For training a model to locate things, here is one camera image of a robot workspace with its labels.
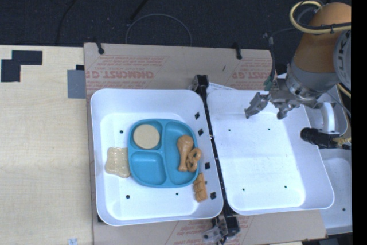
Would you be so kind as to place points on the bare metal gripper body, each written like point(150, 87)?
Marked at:
point(286, 94)

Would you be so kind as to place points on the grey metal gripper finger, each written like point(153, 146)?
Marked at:
point(283, 112)
point(254, 106)

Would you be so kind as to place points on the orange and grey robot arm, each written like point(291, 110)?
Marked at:
point(321, 46)

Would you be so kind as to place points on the white plastic tray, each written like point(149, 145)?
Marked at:
point(155, 203)
point(263, 166)

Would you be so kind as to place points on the thin black rod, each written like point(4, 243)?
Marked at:
point(213, 146)

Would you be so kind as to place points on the tan pretzel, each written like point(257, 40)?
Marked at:
point(194, 159)

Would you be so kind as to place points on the tan chicken drumstick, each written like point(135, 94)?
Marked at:
point(183, 149)

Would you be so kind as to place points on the brown cardboard board red print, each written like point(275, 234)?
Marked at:
point(177, 66)

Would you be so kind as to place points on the tan ridged pastry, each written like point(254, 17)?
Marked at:
point(200, 188)

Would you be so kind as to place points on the round beige biscuit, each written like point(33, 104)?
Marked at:
point(146, 136)

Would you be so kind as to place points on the blue divided plate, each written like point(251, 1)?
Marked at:
point(149, 166)

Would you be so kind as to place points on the pale beige bread slice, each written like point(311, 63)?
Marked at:
point(117, 162)

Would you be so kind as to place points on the black cylinder on white bracket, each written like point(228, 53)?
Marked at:
point(321, 132)

